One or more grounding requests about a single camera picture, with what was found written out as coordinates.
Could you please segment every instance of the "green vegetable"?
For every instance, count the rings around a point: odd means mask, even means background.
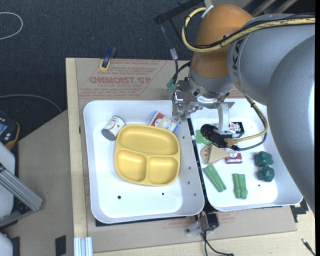
[[[226,185],[222,181],[219,173],[217,172],[213,164],[208,165],[206,168],[203,168],[202,170],[219,192],[222,192],[227,189]]]
[[[267,152],[260,151],[254,156],[254,164],[256,167],[269,166],[273,163],[274,161],[272,160],[272,155]]]
[[[232,178],[235,197],[238,199],[247,199],[246,176],[244,174],[233,173]]]
[[[195,131],[195,142],[196,143],[204,143],[206,145],[211,145],[211,141],[202,136],[200,130]]]
[[[271,182],[275,177],[275,171],[270,166],[263,166],[257,173],[258,179],[261,181]]]

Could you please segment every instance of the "yellow divided plate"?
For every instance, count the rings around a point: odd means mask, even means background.
[[[117,173],[128,182],[169,185],[180,169],[178,138],[163,128],[128,124],[117,135],[114,163]]]

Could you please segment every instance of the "dark floor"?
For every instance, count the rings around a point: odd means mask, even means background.
[[[23,28],[15,36],[1,39],[15,33],[20,20],[0,14],[0,111],[20,124],[22,139],[59,110],[39,98],[1,96],[36,95],[67,109],[65,58],[103,58],[107,47],[113,45],[118,48],[116,58],[170,60],[168,45],[154,18],[186,2],[1,0],[0,13],[18,14]],[[315,9],[315,0],[300,0],[286,12],[312,13]],[[191,10],[172,19],[179,31]],[[191,36],[196,35],[199,24],[200,19],[190,25]],[[190,60],[192,53],[179,42],[170,24],[164,26],[179,58]]]

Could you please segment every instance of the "white cable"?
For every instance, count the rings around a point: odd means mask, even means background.
[[[13,13],[13,12],[0,12],[0,15],[1,15],[1,14],[14,15],[14,16],[16,16],[16,17],[19,18],[19,20],[20,20],[20,22],[21,22],[21,27],[19,28],[19,30],[18,30],[17,32],[11,34],[11,35],[8,35],[8,36],[5,36],[5,37],[0,37],[0,40],[14,37],[16,34],[18,34],[18,33],[22,30],[22,28],[23,28],[23,26],[24,26],[24,22],[23,22],[22,18],[21,18],[18,14],[15,14],[15,13]]]

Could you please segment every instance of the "black device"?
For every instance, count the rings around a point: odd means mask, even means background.
[[[0,142],[7,145],[17,139],[19,125],[0,111]]]

